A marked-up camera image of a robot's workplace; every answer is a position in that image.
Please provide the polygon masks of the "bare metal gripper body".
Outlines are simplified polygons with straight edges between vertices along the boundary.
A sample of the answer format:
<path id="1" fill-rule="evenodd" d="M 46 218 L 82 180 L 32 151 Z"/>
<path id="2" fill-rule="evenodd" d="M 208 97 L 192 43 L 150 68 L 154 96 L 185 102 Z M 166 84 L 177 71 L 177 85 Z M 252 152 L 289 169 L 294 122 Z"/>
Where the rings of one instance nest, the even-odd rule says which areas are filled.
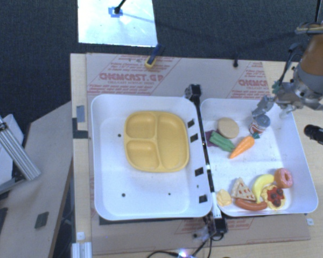
<path id="1" fill-rule="evenodd" d="M 275 82 L 273 85 L 274 101 L 282 109 L 296 110 L 304 106 L 313 110 L 323 110 L 323 94 L 311 90 L 303 82 Z"/>

